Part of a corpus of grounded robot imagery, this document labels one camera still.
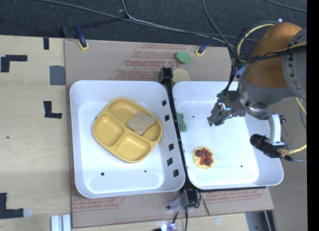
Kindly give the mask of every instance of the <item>beige sponge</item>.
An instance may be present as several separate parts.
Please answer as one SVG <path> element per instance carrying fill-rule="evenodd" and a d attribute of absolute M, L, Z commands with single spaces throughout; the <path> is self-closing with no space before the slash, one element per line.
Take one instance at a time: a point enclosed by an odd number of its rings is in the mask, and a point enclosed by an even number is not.
<path fill-rule="evenodd" d="M 146 130 L 155 124 L 154 117 L 145 114 L 144 112 L 137 112 L 126 125 L 139 135 L 143 135 Z"/>

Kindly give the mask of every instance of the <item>white tray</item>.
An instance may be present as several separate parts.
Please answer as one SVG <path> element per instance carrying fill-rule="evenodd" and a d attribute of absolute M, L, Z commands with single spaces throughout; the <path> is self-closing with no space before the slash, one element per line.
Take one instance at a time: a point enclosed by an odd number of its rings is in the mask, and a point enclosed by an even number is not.
<path fill-rule="evenodd" d="M 93 136 L 95 117 L 112 100 L 129 98 L 153 113 L 163 134 L 151 153 L 126 163 Z M 88 198 L 176 191 L 185 182 L 174 122 L 165 88 L 153 81 L 78 81 L 70 89 L 73 157 L 77 190 Z"/>
<path fill-rule="evenodd" d="M 250 137 L 257 133 L 269 138 L 267 121 L 246 115 L 227 119 L 220 126 L 209 126 L 216 95 L 226 82 L 179 82 L 173 87 L 177 113 L 184 115 L 186 131 L 181 132 L 182 147 L 189 180 L 199 189 L 229 189 L 274 186 L 283 179 L 283 169 L 278 158 L 264 155 L 250 144 Z M 230 90 L 236 90 L 237 82 Z M 196 147 L 208 147 L 213 151 L 215 164 L 202 170 L 192 160 Z"/>

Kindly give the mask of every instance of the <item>yellow divided plate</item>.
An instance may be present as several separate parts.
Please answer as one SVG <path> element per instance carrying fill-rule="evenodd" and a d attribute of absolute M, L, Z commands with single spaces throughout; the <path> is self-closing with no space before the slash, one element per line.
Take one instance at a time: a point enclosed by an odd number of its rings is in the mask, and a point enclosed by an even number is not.
<path fill-rule="evenodd" d="M 144 134 L 140 135 L 127 126 L 137 113 L 143 112 L 155 119 Z M 95 139 L 118 158 L 136 163 L 143 160 L 156 146 L 162 136 L 158 118 L 128 98 L 111 101 L 97 116 L 93 124 Z"/>

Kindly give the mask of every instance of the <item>cardboard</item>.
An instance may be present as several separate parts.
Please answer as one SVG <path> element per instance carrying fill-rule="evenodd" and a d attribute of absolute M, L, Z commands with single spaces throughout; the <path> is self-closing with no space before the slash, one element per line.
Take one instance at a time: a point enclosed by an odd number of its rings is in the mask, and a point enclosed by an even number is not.
<path fill-rule="evenodd" d="M 101 225 L 172 220 L 165 204 L 179 192 L 89 199 L 81 196 L 74 184 L 72 130 L 70 124 L 70 86 L 79 80 L 157 80 L 160 68 L 186 70 L 193 81 L 228 81 L 231 60 L 224 47 L 207 47 L 202 57 L 198 46 L 139 42 L 88 40 L 90 48 L 82 51 L 77 40 L 64 41 L 69 156 L 71 168 L 72 226 Z M 181 64 L 175 54 L 187 52 L 192 62 Z M 272 210 L 268 188 L 201 193 L 200 207 L 190 209 L 189 217 Z"/>

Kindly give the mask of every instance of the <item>table surface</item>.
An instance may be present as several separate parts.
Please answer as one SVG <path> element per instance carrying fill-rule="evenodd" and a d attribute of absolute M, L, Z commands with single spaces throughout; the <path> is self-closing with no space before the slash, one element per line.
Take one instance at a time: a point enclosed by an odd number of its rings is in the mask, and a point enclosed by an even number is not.
<path fill-rule="evenodd" d="M 13 61 L 8 73 L 0 74 L 0 192 L 7 193 L 7 209 L 24 208 L 32 212 L 29 217 L 0 220 L 0 230 L 50 230 L 51 216 L 71 214 L 66 88 L 50 85 L 49 78 L 50 66 L 64 66 L 63 42 L 61 38 L 50 38 L 50 50 L 43 51 L 43 38 L 0 36 L 0 56 L 28 56 L 27 62 Z M 62 118 L 44 118 L 44 101 L 52 101 L 52 112 L 62 113 Z M 303 165 L 298 173 L 288 172 L 288 175 L 304 177 L 295 188 L 303 195 L 301 210 L 306 209 L 307 214 L 306 172 Z M 273 190 L 280 201 L 281 188 Z M 184 218 L 177 223 L 184 229 Z M 163 221 L 81 230 L 151 231 L 161 224 Z M 199 229 L 249 230 L 244 213 L 189 218 L 187 230 Z"/>

